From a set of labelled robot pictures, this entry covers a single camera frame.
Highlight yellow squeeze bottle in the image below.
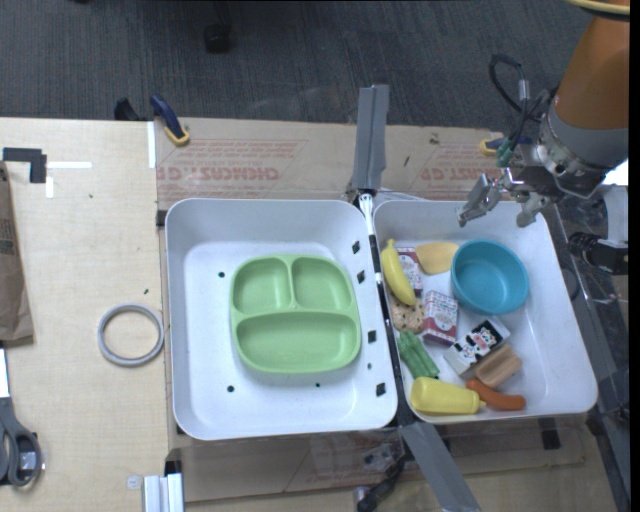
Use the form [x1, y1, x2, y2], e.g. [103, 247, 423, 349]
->
[409, 375, 488, 417]

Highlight black caster wheel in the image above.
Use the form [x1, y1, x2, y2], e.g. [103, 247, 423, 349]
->
[203, 22, 235, 55]

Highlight white plastic tray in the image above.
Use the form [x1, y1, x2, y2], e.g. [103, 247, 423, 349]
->
[164, 197, 400, 442]
[372, 199, 600, 426]

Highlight blue bowl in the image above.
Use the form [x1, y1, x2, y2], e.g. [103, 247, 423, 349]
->
[450, 238, 531, 317]

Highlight yellow wedge slice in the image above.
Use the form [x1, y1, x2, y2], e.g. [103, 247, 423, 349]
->
[414, 241, 461, 276]

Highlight white tape roll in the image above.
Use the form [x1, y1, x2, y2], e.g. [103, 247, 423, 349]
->
[96, 302, 166, 368]

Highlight small white and red carton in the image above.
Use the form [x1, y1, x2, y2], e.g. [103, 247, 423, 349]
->
[395, 246, 425, 297]

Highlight orange sausage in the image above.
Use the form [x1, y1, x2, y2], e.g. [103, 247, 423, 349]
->
[465, 377, 528, 413]

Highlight green divided plate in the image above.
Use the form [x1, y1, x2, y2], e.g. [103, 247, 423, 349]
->
[229, 253, 363, 387]

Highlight brown cardboard board red print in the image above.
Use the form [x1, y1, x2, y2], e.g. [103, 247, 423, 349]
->
[154, 117, 601, 504]

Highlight black cylinder on white bracket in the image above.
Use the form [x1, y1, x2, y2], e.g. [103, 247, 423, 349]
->
[568, 158, 630, 277]

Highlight black and white cow carton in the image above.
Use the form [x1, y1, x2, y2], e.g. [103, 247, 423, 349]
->
[442, 319, 512, 379]

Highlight green asparagus bundle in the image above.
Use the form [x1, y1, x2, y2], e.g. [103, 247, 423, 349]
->
[396, 330, 442, 380]

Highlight brown paper bag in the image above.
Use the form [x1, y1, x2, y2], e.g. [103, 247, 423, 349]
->
[0, 161, 36, 347]

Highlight grey scissors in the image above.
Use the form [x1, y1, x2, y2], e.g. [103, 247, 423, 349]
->
[0, 396, 44, 488]

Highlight yellow banana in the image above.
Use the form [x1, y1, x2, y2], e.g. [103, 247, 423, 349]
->
[380, 238, 418, 307]

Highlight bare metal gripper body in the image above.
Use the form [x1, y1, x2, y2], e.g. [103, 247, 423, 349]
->
[502, 130, 610, 202]

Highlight brown biscuit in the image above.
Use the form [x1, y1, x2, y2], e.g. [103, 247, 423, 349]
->
[389, 293, 427, 334]

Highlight tan hot dog bun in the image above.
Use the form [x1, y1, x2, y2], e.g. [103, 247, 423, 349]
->
[473, 344, 524, 391]

